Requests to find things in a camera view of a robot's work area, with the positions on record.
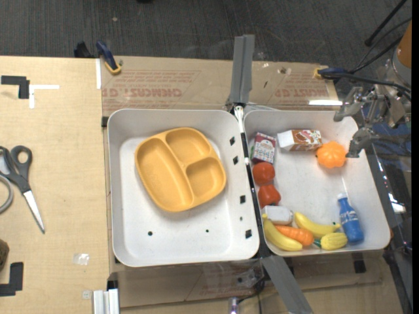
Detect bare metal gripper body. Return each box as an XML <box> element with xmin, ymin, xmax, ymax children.
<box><xmin>362</xmin><ymin>82</ymin><xmax>412</xmax><ymax>129</ymax></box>

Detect orange pumpkin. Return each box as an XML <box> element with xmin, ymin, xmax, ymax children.
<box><xmin>316</xmin><ymin>141</ymin><xmax>348</xmax><ymax>169</ymax></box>

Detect white and brown carton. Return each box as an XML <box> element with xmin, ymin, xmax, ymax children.
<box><xmin>276</xmin><ymin>128</ymin><xmax>323</xmax><ymax>152</ymax></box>

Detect white plastic tray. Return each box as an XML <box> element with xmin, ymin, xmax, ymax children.
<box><xmin>242</xmin><ymin>109</ymin><xmax>392</xmax><ymax>258</ymax></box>
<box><xmin>107</xmin><ymin>108</ymin><xmax>261</xmax><ymax>268</ymax></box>

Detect blue bottle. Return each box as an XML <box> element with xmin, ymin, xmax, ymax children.
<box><xmin>337</xmin><ymin>192</ymin><xmax>365</xmax><ymax>244</ymax></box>

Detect small purple and red carton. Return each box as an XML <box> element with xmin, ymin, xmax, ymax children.
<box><xmin>251</xmin><ymin>131</ymin><xmax>277</xmax><ymax>165</ymax></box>

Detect yellow banana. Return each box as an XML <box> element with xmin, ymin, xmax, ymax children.
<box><xmin>293</xmin><ymin>211</ymin><xmax>342</xmax><ymax>239</ymax></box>
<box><xmin>261</xmin><ymin>213</ymin><xmax>304</xmax><ymax>253</ymax></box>

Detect red tomato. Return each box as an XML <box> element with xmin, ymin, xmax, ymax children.
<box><xmin>251</xmin><ymin>161</ymin><xmax>276</xmax><ymax>186</ymax></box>

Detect yellow corn cob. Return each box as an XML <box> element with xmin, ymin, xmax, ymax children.
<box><xmin>313</xmin><ymin>232</ymin><xmax>349</xmax><ymax>251</ymax></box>

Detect red bell pepper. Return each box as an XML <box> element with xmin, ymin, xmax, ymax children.
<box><xmin>257</xmin><ymin>184</ymin><xmax>282</xmax><ymax>209</ymax></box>

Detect small white can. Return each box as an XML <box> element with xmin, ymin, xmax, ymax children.
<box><xmin>263</xmin><ymin>205</ymin><xmax>295</xmax><ymax>226</ymax></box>

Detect orange carrot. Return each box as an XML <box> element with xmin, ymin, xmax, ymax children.
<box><xmin>274</xmin><ymin>224</ymin><xmax>316</xmax><ymax>247</ymax></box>

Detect brown cardboard board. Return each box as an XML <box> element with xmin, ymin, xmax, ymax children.
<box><xmin>100</xmin><ymin>56</ymin><xmax>393</xmax><ymax>309</ymax></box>

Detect orange divided plate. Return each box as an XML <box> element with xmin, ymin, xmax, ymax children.
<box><xmin>134</xmin><ymin>126</ymin><xmax>228</xmax><ymax>213</ymax></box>

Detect grey handled scissors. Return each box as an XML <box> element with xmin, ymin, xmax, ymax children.
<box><xmin>0</xmin><ymin>145</ymin><xmax>46</xmax><ymax>235</ymax></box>

